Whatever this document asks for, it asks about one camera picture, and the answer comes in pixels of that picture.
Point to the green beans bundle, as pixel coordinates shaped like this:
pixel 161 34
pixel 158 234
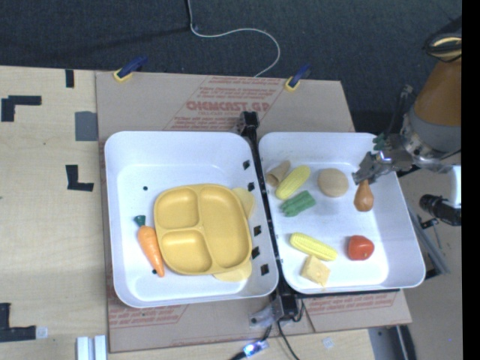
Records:
pixel 299 203

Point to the red tomato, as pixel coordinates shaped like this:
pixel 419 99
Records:
pixel 360 248

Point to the black cylinder on white bracket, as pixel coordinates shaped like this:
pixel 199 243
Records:
pixel 440 206

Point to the tan bread bun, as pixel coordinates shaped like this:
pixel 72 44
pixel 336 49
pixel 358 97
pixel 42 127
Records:
pixel 333 182

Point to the yellow corn cob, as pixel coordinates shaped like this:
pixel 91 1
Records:
pixel 293 181
pixel 313 246

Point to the brown cardboard board red print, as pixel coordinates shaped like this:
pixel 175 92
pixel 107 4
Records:
pixel 150 99

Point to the yellow cheese wedge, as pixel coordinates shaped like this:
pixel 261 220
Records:
pixel 315 270

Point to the tan ice cream cone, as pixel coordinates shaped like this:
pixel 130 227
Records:
pixel 276 173

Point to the orange carrot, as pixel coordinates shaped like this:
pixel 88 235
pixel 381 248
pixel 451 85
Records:
pixel 150 246

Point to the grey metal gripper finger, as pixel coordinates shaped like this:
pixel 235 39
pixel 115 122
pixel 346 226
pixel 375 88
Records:
pixel 364 176
pixel 369 160

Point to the thin black rod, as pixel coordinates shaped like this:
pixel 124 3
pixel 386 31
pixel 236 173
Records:
pixel 267 201

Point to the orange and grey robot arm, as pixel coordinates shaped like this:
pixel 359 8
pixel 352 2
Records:
pixel 440 88

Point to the brown pear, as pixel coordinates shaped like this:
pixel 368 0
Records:
pixel 363 199

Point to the white plastic tray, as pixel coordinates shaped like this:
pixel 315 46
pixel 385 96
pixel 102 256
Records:
pixel 180 156
pixel 337 219

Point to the yellow divided plate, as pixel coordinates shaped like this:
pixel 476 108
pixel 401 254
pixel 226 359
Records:
pixel 204 227

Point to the pale yellow flat piece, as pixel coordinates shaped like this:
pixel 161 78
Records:
pixel 247 201
pixel 234 275

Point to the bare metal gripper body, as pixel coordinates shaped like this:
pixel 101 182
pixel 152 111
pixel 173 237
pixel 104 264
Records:
pixel 403 156

